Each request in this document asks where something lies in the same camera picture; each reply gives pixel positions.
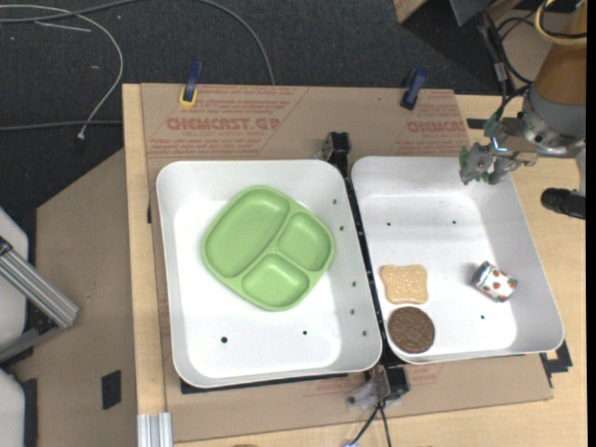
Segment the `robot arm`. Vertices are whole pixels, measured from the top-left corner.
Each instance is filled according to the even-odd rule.
[[[543,27],[545,0],[535,15],[535,27],[553,43],[536,79],[504,99],[485,124],[486,145],[474,144],[460,155],[463,183],[483,179],[499,183],[504,174],[532,166],[539,156],[577,160],[579,191],[547,189],[543,205],[558,213],[586,218],[586,79],[588,0],[580,0],[562,33]],[[501,118],[505,105],[523,96],[518,117]]]

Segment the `floor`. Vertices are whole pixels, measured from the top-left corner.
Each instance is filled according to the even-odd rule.
[[[0,16],[114,1],[3,0]],[[250,26],[278,85],[394,88],[424,66],[427,87],[498,91],[474,19],[459,26],[450,0],[428,0],[403,24],[393,0],[144,0],[86,18],[0,26],[0,207],[17,221],[122,147],[118,124],[84,139],[80,124],[38,127],[89,117],[118,75],[114,42],[119,83],[182,83],[197,58],[203,83],[271,84]],[[119,83],[94,119],[121,119]],[[2,130],[22,125],[33,128]]]

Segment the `divided plate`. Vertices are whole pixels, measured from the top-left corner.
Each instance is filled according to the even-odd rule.
[[[317,284],[333,237],[310,210],[271,187],[242,191],[203,237],[203,261],[228,287],[269,310],[290,309]]]

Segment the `cracker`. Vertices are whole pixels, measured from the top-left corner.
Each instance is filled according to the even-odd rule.
[[[387,264],[381,269],[381,279],[385,285],[386,298],[394,305],[420,305],[428,301],[427,271],[420,264]]]

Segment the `cardboard sheet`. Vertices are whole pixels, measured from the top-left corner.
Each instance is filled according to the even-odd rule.
[[[80,308],[72,328],[10,367],[37,380],[38,447],[134,445],[126,190],[120,151],[37,211],[36,268]],[[120,402],[104,409],[102,378],[114,372]]]
[[[183,394],[171,359],[168,292],[156,204],[156,175],[192,159],[319,157],[330,131],[348,132],[355,162],[363,156],[453,156],[467,144],[450,90],[423,89],[413,111],[403,89],[199,86],[193,108],[178,103],[180,85],[142,85],[156,284],[168,410],[175,441],[206,440],[362,420],[346,395],[363,373],[273,386]],[[486,383],[501,371],[515,378]],[[538,355],[406,367],[411,392],[387,409],[404,416],[545,400],[549,382]]]

